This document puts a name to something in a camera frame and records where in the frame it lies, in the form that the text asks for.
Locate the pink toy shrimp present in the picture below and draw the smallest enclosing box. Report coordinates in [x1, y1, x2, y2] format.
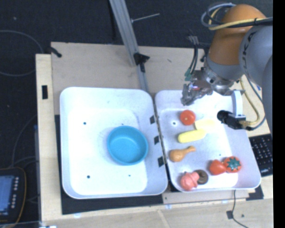
[180, 171, 200, 191]

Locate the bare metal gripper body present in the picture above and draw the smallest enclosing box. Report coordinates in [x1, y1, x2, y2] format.
[189, 67, 236, 96]

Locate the brown doughnut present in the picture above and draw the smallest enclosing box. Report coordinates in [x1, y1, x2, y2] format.
[194, 169, 209, 185]

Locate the white plastic tray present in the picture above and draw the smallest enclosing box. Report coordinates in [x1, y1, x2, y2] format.
[59, 86, 169, 200]
[154, 89, 262, 193]

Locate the black cylinder on white bracket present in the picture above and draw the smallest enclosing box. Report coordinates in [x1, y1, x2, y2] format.
[217, 90, 247, 130]

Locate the tan toy chicken drumstick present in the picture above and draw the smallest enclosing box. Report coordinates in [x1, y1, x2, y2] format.
[169, 145, 197, 163]

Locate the yellow toy corn cob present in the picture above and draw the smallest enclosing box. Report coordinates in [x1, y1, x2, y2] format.
[177, 129, 208, 144]

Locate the blue bowl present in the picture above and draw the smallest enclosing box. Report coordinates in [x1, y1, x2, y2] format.
[106, 125, 149, 166]

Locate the orange round toy fruit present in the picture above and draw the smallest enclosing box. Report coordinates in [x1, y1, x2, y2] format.
[180, 110, 196, 126]

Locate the black keyboard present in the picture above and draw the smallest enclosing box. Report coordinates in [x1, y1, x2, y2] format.
[249, 134, 274, 177]

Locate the red toy pepper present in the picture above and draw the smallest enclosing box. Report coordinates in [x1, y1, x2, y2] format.
[209, 159, 227, 176]

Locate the pale yellow toy block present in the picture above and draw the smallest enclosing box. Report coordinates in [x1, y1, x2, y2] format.
[194, 119, 216, 131]

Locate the red tomato with green stem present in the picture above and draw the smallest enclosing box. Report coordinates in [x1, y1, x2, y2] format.
[222, 156, 242, 174]

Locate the pale wood board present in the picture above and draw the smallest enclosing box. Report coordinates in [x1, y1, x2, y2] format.
[51, 41, 257, 204]

